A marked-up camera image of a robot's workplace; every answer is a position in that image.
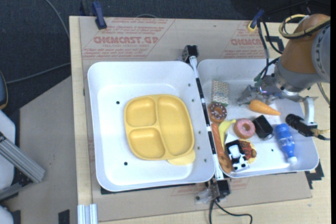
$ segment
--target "toy food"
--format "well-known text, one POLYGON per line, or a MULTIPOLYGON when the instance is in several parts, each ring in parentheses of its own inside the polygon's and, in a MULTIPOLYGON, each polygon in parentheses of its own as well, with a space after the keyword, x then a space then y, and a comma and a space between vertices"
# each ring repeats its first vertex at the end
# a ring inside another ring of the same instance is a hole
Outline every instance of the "toy food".
POLYGON ((251 120, 242 118, 236 121, 233 130, 239 138, 248 139, 254 135, 256 127, 251 120))
POLYGON ((254 112, 258 112, 261 114, 268 114, 268 115, 281 115, 281 113, 273 108, 271 108, 269 105, 263 103, 260 100, 252 100, 249 105, 250 109, 254 112))
POLYGON ((173 165, 188 165, 190 163, 193 163, 195 158, 196 158, 196 153, 194 150, 192 150, 188 155, 185 155, 180 158, 168 159, 167 161, 173 165))
POLYGON ((239 140, 231 141, 225 144, 225 146, 234 171, 240 172, 249 169, 249 164, 239 140))
POLYGON ((257 151, 254 145, 249 141, 245 139, 239 139, 240 146, 242 147, 242 150, 245 154, 245 157, 247 159, 248 163, 252 163, 257 158, 257 151))
POLYGON ((217 123, 212 123, 211 124, 211 129, 212 129, 212 134, 213 134, 213 137, 214 137, 214 142, 215 142, 215 147, 216 147, 216 152, 217 152, 219 165, 224 172, 231 173, 232 170, 233 170, 233 166, 232 166, 230 158, 224 152, 222 142, 220 141, 221 138, 219 136, 218 124, 217 123))
POLYGON ((221 139, 221 142, 222 142, 222 145, 224 147, 224 136, 225 136, 225 133, 227 131, 227 129, 229 129, 229 127, 231 126, 231 124, 235 123, 236 120, 231 120, 231 121, 222 121, 219 126, 218 126, 218 129, 219 129, 219 135, 220 135, 220 139, 221 139))
POLYGON ((227 111, 223 104, 221 103, 211 103, 208 106, 209 117, 212 122, 220 123, 225 120, 227 111))
POLYGON ((212 81, 211 101, 221 103, 224 106, 229 104, 229 84, 223 81, 212 81))

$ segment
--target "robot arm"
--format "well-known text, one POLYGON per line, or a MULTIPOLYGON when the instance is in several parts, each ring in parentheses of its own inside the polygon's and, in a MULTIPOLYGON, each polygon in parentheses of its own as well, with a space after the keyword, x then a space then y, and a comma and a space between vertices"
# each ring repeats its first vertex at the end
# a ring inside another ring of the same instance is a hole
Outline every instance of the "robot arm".
POLYGON ((321 139, 323 136, 313 121, 313 98, 301 97, 300 92, 315 83, 330 83, 330 17, 322 14, 299 16, 303 19, 293 34, 284 31, 285 23, 292 17, 279 27, 280 33, 289 41, 281 57, 275 60, 274 73, 264 76, 254 86, 248 85, 237 103, 241 105, 258 98, 266 103, 283 98, 302 101, 305 119, 291 115, 286 122, 299 128, 305 136, 320 136, 321 139))

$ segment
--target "chocolate donut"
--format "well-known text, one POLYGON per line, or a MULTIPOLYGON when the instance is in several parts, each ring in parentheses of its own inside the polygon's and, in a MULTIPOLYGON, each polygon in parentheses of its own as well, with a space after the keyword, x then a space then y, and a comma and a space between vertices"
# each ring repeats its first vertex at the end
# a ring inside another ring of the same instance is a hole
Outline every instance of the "chocolate donut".
POLYGON ((208 106, 209 117, 212 122, 220 123, 225 120, 227 111, 221 103, 211 103, 208 106))

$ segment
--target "toy donut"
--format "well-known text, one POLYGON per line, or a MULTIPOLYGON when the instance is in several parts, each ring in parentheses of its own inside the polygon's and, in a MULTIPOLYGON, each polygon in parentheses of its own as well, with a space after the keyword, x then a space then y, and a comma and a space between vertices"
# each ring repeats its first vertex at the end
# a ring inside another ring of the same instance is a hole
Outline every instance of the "toy donut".
POLYGON ((227 115, 225 106, 221 103, 211 103, 208 106, 209 117, 212 122, 220 123, 227 115))
POLYGON ((225 173, 229 174, 233 171, 232 162, 226 153, 224 153, 223 156, 218 157, 218 161, 219 161, 220 167, 225 173))
POLYGON ((254 135, 256 127, 251 120, 242 118, 236 121, 233 130, 239 138, 248 139, 254 135))

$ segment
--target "white tray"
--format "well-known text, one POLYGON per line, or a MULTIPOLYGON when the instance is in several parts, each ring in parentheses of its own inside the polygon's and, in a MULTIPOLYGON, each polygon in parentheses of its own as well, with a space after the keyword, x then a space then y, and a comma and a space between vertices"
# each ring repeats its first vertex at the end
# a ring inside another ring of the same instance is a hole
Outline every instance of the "white tray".
POLYGON ((208 132, 192 68, 180 61, 99 62, 88 71, 96 172, 99 184, 117 192, 206 182, 214 175, 208 132), (183 100, 193 125, 196 159, 176 166, 131 152, 123 111, 133 98, 172 94, 183 100))
MULTIPOLYGON (((229 105, 227 107, 227 120, 254 118, 259 113, 251 111, 247 105, 238 106, 237 99, 247 85, 254 85, 253 78, 261 72, 266 64, 265 59, 216 59, 203 60, 198 65, 198 73, 204 92, 205 102, 211 102, 211 85, 213 80, 229 83, 229 105)), ((268 74, 271 74, 274 66, 270 66, 268 74)), ((288 99, 276 100, 271 107, 281 112, 281 116, 265 115, 268 122, 274 127, 285 123, 288 114, 295 114, 304 118, 300 103, 288 99)), ((238 139, 233 131, 233 125, 228 129, 231 139, 238 139)), ((319 162, 319 156, 312 137, 304 137, 293 128, 290 133, 295 142, 295 154, 298 162, 289 165, 285 154, 281 151, 275 138, 263 141, 256 134, 249 139, 257 150, 257 159, 250 164, 250 168, 241 172, 231 172, 229 177, 240 178, 266 174, 289 173, 301 170, 312 170, 319 162)))

